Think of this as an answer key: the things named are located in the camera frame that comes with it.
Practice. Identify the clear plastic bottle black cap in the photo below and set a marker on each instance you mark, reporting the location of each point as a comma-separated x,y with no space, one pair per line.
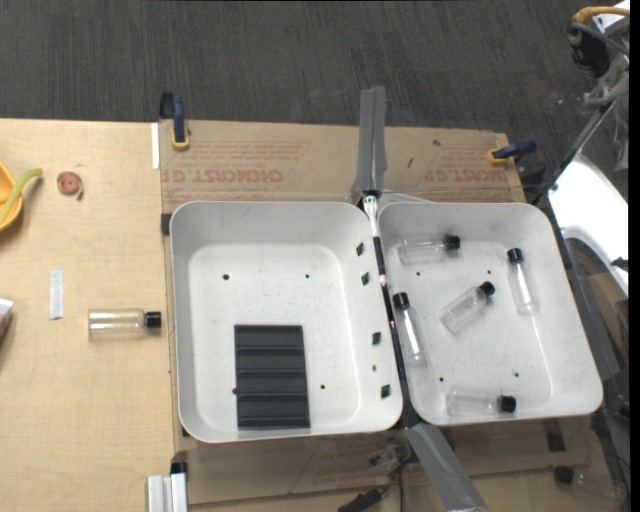
522,285
422,250
564,475
475,404
117,323
409,330
465,307

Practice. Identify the black cylinder on white bracket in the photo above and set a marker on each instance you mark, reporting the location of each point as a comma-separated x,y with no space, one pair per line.
591,50

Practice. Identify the brown cardboard board red print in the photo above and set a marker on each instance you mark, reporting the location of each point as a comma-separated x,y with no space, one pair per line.
320,165

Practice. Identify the yellow bowl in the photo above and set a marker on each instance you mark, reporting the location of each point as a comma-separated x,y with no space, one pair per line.
9,210

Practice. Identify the black ribbed rack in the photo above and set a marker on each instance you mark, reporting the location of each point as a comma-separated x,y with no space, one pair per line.
272,375

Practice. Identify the red round disc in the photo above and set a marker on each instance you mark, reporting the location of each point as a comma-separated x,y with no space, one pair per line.
68,183

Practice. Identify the thin black and white rod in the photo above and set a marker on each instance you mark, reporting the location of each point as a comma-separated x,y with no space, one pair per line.
380,260

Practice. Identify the white plastic tray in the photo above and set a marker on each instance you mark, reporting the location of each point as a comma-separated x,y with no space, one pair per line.
280,240
500,350

